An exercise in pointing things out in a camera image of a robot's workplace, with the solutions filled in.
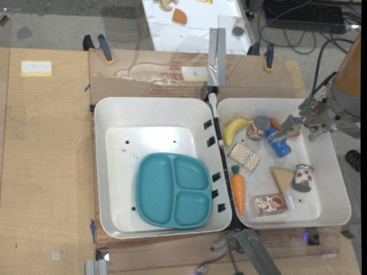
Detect patterned biscuit packet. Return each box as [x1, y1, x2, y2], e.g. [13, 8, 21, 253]
[228, 142, 262, 174]

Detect black cylinder on white bracket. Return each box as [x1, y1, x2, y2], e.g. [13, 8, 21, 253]
[345, 149, 361, 173]

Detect brown and white carton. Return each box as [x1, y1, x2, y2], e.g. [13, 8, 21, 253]
[252, 194, 295, 218]

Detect brown cardboard board red print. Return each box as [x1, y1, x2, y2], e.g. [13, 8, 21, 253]
[88, 48, 345, 273]

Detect orange pizza slice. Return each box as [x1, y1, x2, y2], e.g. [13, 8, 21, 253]
[171, 8, 188, 26]

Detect orange sausage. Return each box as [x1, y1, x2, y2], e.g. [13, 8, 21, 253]
[268, 118, 302, 139]

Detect blue divided plate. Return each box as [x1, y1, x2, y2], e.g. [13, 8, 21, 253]
[135, 152, 213, 230]

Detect blue bottle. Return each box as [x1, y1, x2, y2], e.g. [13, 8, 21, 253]
[265, 127, 292, 158]

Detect white strawberry print can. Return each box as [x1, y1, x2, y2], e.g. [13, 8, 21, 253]
[291, 164, 314, 193]

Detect small grey lidded can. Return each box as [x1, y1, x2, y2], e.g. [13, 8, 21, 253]
[232, 18, 247, 37]

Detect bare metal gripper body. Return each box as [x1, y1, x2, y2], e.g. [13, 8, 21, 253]
[302, 97, 345, 129]

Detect yellow banana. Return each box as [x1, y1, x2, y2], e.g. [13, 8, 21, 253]
[223, 117, 255, 147]

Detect red and white can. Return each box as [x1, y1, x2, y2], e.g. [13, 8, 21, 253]
[246, 115, 271, 141]

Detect black and white thin rod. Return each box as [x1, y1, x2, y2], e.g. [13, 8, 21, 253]
[208, 92, 239, 229]

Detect white plastic tray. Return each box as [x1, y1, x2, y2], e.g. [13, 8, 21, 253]
[217, 97, 353, 230]
[93, 96, 233, 239]

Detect beige croissant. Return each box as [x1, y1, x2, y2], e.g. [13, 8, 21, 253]
[159, 0, 179, 11]

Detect orange carrot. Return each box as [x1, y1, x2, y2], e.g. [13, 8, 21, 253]
[231, 165, 246, 216]

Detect black keyboard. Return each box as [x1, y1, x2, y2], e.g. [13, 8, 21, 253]
[263, 0, 347, 34]

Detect tan bread slice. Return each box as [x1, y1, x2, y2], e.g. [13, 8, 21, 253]
[269, 166, 296, 195]

